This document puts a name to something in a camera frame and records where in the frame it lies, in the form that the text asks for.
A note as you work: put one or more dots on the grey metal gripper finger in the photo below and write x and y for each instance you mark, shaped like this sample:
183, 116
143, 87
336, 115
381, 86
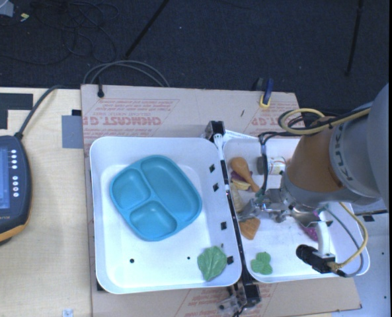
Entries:
279, 217
249, 210

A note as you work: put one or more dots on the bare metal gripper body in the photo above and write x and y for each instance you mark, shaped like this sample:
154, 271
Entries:
277, 199

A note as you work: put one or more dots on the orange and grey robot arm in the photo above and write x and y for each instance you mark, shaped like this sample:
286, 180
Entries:
318, 163

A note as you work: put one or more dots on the cream toy cone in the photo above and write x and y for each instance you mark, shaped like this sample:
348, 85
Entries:
236, 200

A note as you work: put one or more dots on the thin black and white rod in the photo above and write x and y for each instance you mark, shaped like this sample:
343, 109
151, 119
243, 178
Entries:
232, 206

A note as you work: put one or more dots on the orange toy waffle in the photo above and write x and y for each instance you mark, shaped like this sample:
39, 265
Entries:
249, 228

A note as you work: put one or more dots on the yellow toy chip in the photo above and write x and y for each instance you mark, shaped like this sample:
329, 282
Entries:
242, 185

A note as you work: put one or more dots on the white plastic tray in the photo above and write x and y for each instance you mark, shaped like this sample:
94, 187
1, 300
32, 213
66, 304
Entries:
169, 269
281, 249

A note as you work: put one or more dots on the small white bottle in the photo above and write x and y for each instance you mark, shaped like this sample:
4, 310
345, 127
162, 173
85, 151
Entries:
276, 165

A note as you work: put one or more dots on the purple toy food slice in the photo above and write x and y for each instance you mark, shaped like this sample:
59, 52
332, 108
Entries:
236, 175

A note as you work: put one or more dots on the orange chicken drumstick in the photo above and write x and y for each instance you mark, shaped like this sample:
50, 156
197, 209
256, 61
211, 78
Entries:
241, 167

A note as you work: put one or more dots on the small green lettuce leaf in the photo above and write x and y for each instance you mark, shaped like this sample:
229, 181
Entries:
261, 264

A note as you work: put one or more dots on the large green lettuce leaf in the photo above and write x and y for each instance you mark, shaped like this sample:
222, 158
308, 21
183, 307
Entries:
212, 263

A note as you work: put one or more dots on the blue divided plate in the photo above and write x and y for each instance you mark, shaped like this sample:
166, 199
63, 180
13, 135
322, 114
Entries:
156, 197

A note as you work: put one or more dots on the brown cardboard board red print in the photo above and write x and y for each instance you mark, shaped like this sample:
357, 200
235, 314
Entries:
189, 111

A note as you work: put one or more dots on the black cylinder on white bracket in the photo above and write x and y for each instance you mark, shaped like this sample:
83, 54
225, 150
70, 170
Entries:
314, 257

